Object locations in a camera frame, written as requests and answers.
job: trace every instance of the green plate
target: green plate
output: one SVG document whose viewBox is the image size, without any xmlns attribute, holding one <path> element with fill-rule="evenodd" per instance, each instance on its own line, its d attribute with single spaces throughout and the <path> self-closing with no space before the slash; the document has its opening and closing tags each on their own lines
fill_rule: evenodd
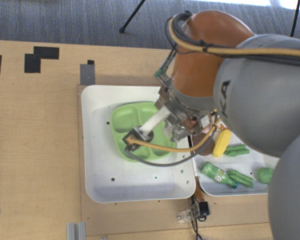
<svg viewBox="0 0 300 240">
<path fill-rule="evenodd" d="M 158 109 L 155 107 L 153 102 L 131 103 L 117 107 L 112 112 L 110 119 L 112 136 L 114 143 L 122 157 L 131 162 L 137 162 L 135 159 L 130 158 L 125 152 L 126 144 L 122 139 L 133 127 L 142 126 L 156 112 L 158 112 Z M 170 141 L 170 138 L 166 137 L 164 134 L 164 127 L 165 123 L 161 122 L 157 127 L 154 128 L 154 137 L 151 143 L 175 148 L 176 143 Z M 171 152 L 141 146 L 135 150 L 133 154 L 143 160 L 151 161 L 166 157 L 171 154 Z"/>
</svg>

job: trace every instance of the white tray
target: white tray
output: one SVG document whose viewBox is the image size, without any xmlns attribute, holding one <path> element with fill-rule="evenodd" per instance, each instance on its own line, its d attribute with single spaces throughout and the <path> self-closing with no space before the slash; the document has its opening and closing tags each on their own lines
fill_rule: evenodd
<svg viewBox="0 0 300 240">
<path fill-rule="evenodd" d="M 124 159 L 115 146 L 112 111 L 124 104 L 155 102 L 159 87 L 91 85 L 81 95 L 85 187 L 99 203 L 185 199 L 196 188 L 192 161 L 173 167 L 153 167 Z M 178 148 L 188 147 L 185 138 Z M 190 153 L 172 153 L 154 163 L 173 163 Z"/>
<path fill-rule="evenodd" d="M 214 135 L 214 140 L 217 139 L 219 132 Z M 243 142 L 234 134 L 231 133 L 231 139 L 229 145 L 243 144 Z M 235 157 L 230 157 L 227 155 L 222 155 L 220 157 L 210 155 L 197 155 L 195 157 L 196 165 L 198 168 L 198 176 L 202 189 L 204 192 L 211 196 L 241 196 L 241 195 L 256 195 L 256 194 L 267 194 L 268 185 L 263 184 L 258 181 L 257 170 L 260 167 L 270 167 L 275 168 L 278 162 L 278 158 L 262 154 L 252 148 L 247 148 L 250 150 L 249 154 L 242 154 Z M 254 179 L 253 187 L 246 187 L 242 184 L 236 189 L 232 189 L 225 184 L 220 184 L 210 179 L 206 175 L 200 172 L 205 162 L 211 162 L 214 166 L 220 167 L 224 171 L 237 170 L 238 172 L 247 175 Z"/>
</svg>

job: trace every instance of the yellow corn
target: yellow corn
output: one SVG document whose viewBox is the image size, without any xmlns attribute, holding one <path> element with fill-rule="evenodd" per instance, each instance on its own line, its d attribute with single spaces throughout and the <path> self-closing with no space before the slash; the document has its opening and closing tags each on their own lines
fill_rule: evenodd
<svg viewBox="0 0 300 240">
<path fill-rule="evenodd" d="M 231 138 L 231 131 L 229 129 L 223 129 L 220 135 L 216 139 L 212 154 L 215 157 L 220 157 L 226 151 Z"/>
</svg>

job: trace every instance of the wooden table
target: wooden table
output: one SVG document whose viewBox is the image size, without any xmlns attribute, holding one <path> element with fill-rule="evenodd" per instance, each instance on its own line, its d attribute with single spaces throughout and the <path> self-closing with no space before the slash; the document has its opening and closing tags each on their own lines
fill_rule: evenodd
<svg viewBox="0 0 300 240">
<path fill-rule="evenodd" d="M 59 60 L 42 59 L 41 73 L 24 73 L 25 54 L 33 54 L 34 46 L 59 47 Z M 157 86 L 153 74 L 168 52 L 0 41 L 0 240 L 62 240 L 68 222 L 83 220 L 77 110 L 80 64 L 95 61 L 97 84 Z M 266 195 L 208 196 L 207 200 L 212 214 L 222 211 L 223 223 L 216 224 L 216 216 L 211 217 L 213 226 L 200 223 L 204 237 L 273 239 Z M 195 239 L 191 228 L 140 232 L 138 226 L 144 223 L 136 221 L 135 232 L 108 234 L 108 239 Z"/>
</svg>

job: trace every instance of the floor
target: floor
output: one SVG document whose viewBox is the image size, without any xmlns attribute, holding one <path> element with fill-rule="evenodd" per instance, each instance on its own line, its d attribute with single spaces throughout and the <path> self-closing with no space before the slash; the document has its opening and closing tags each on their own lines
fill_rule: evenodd
<svg viewBox="0 0 300 240">
<path fill-rule="evenodd" d="M 119 28 L 140 0 L 0 0 L 0 40 L 169 48 L 167 18 L 220 10 L 255 33 L 290 35 L 297 0 L 147 0 L 124 34 Z M 295 30 L 300 39 L 300 12 Z"/>
</svg>

